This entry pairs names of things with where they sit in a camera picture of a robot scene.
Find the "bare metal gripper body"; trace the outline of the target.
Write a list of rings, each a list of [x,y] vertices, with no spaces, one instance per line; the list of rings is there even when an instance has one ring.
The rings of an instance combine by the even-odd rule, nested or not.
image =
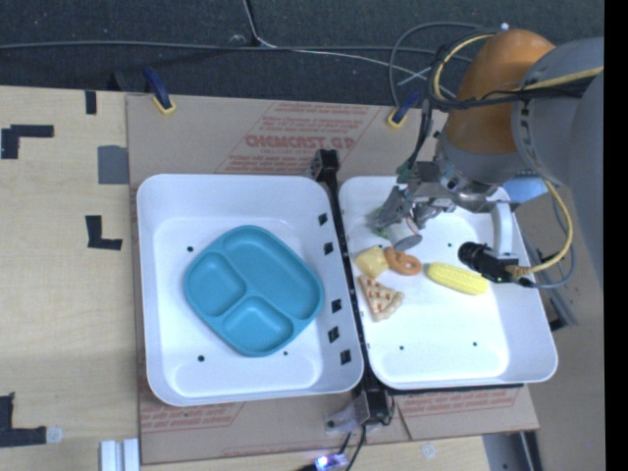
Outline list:
[[[401,210],[433,208],[450,211],[459,206],[471,212],[482,212],[484,204],[496,193],[496,184],[468,180],[445,163],[404,162],[397,168]]]

